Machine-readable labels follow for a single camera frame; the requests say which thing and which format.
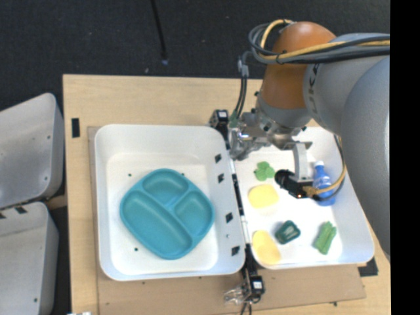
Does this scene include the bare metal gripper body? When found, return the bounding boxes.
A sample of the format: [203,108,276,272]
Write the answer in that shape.
[240,110,306,151]

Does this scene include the green toy grapes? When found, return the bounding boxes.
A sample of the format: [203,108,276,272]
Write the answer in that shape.
[253,161,276,182]

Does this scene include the yellow toy bread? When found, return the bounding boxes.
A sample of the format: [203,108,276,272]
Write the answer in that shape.
[247,183,281,209]

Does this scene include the thin black and white rod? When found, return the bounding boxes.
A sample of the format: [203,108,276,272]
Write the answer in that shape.
[224,130,255,277]

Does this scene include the blue plastic bottle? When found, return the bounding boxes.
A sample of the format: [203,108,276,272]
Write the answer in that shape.
[311,161,337,207]

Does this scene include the white plastic tray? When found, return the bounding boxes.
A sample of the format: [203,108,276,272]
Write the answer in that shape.
[94,123,247,282]
[229,126,375,270]

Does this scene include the green small can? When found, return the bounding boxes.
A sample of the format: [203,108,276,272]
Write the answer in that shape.
[274,219,302,245]

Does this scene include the yellow toy biscuit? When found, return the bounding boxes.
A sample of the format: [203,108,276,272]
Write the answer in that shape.
[251,230,282,266]

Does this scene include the blue divided plate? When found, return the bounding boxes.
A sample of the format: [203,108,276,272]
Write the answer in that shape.
[119,167,217,261]

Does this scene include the green toy vegetable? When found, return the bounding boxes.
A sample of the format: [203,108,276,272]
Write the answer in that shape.
[312,220,338,255]

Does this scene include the black block with thin wires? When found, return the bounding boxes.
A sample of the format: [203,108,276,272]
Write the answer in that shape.
[209,109,230,134]
[243,273,265,301]

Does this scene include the black cylinder on white bracket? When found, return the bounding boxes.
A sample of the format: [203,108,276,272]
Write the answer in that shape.
[274,140,322,200]

